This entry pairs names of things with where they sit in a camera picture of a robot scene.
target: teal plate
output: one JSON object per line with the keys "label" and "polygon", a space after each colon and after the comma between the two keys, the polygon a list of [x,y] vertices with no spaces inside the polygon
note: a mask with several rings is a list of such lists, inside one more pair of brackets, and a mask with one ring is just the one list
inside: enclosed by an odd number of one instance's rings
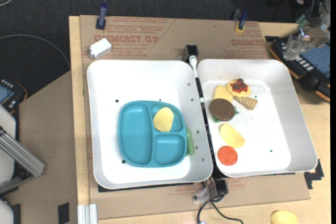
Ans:
{"label": "teal plate", "polygon": [[[156,113],[170,108],[174,113],[170,132],[160,132],[153,126]],[[155,101],[127,103],[120,111],[118,141],[126,162],[140,167],[168,167],[183,160],[187,151],[186,126],[175,106]]]}

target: white connector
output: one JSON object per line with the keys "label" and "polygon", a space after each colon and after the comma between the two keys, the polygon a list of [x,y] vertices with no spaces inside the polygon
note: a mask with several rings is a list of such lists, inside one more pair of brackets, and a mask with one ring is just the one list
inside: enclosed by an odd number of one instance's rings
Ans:
{"label": "white connector", "polygon": [[111,43],[106,38],[92,44],[87,51],[90,59],[99,59],[104,55],[108,54],[112,49]]}

